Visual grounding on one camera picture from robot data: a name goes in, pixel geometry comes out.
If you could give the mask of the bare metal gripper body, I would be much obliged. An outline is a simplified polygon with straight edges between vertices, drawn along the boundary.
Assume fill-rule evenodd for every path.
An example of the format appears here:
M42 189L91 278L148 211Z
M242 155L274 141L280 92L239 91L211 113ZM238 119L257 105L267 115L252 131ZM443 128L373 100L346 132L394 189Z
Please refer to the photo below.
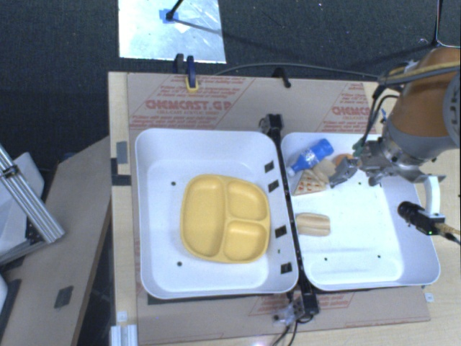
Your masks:
M359 140L359 168L366 175L383 171L386 177L400 176L410 183L422 183L427 175L420 166L433 158L434 150L425 144L410 144L410 150L405 150L393 139Z

